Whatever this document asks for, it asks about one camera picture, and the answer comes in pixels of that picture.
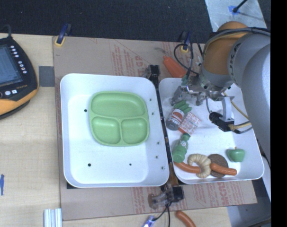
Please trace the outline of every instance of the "brown cookie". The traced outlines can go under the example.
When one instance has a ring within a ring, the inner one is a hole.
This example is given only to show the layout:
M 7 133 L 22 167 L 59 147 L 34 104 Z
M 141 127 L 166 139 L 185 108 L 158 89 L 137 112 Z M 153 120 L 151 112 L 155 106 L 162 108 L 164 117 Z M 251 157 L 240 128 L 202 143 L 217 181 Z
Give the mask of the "brown cookie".
M 214 162 L 220 166 L 224 166 L 224 167 L 229 167 L 228 166 L 228 162 L 226 161 L 226 159 L 222 156 L 222 155 L 219 155 L 219 154 L 211 154 L 208 156 L 208 158 L 211 160 L 211 162 Z M 222 173 L 218 173 L 218 172 L 215 172 L 215 171 L 211 171 L 211 175 L 214 176 L 214 177 L 223 177 L 225 176 L 225 174 L 222 174 Z

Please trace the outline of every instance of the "black surface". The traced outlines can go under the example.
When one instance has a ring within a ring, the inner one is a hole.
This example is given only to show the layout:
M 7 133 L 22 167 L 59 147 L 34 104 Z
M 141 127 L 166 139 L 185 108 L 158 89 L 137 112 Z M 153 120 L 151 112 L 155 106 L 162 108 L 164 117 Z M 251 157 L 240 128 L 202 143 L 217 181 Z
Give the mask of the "black surface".
M 258 2 L 270 30 L 271 0 Z M 79 37 L 175 42 L 190 30 L 205 43 L 212 32 L 205 0 L 0 0 L 13 34 L 58 35 L 64 23 Z

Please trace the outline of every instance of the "orange bottle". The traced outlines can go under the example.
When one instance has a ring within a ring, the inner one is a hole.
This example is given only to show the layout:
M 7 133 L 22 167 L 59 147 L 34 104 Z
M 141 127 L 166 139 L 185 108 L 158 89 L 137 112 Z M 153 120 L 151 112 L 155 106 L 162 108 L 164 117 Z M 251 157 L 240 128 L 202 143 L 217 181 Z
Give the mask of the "orange bottle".
M 163 56 L 163 64 L 174 78 L 183 78 L 186 70 L 170 56 Z

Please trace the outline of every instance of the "orange sausage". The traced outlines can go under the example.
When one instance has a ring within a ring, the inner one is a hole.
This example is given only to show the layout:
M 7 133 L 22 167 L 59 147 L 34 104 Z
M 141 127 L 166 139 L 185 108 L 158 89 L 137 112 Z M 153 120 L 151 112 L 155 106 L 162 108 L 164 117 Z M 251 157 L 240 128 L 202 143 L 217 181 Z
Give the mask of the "orange sausage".
M 177 166 L 178 168 L 180 168 L 181 170 L 185 171 L 185 172 L 200 173 L 200 167 L 198 167 L 198 166 L 191 166 L 191 165 L 186 164 L 184 162 L 181 162 L 181 163 L 174 162 L 174 165 Z
M 176 217 L 179 218 L 186 225 L 186 227 L 196 227 L 194 222 L 184 212 L 180 210 L 176 211 Z
M 237 174 L 236 169 L 220 166 L 214 162 L 212 162 L 210 164 L 210 168 L 211 168 L 211 170 L 218 172 L 218 173 L 221 173 L 221 174 L 232 175 L 232 176 L 235 176 Z

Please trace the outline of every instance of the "green plate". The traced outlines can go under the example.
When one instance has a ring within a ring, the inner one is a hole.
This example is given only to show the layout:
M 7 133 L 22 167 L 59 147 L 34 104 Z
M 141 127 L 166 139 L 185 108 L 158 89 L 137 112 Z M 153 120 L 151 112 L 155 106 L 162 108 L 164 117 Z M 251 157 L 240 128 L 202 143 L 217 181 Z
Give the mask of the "green plate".
M 89 118 L 93 137 L 103 145 L 135 146 L 149 136 L 147 105 L 134 93 L 103 91 L 94 94 Z

